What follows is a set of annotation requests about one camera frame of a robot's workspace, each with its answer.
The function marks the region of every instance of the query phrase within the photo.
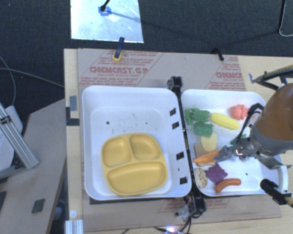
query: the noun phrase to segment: metal sheet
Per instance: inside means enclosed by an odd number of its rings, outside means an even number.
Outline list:
[[[143,43],[138,0],[71,0],[72,39]]]

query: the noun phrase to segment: toy sausage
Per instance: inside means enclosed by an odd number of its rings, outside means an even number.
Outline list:
[[[225,187],[230,185],[241,185],[241,180],[238,178],[226,178],[215,185],[215,192],[220,193]]]

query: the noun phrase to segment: yellow divided plate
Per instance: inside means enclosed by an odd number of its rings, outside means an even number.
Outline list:
[[[154,191],[167,180],[162,150],[148,134],[125,134],[108,139],[101,148],[101,163],[108,186],[121,196]]]

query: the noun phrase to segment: yellow toy food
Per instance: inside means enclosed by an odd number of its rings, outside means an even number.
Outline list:
[[[222,126],[231,130],[237,130],[240,127],[239,122],[237,122],[236,120],[228,116],[225,116],[219,113],[211,114],[210,120],[219,126]]]
[[[214,151],[217,148],[217,134],[212,132],[209,137],[201,136],[201,144],[206,152]]]

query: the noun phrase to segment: yellow corn cob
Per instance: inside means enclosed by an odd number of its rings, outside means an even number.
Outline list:
[[[231,130],[237,130],[240,127],[239,122],[237,122],[236,120],[228,116],[225,116],[219,113],[211,114],[210,120],[219,126],[222,126]]]

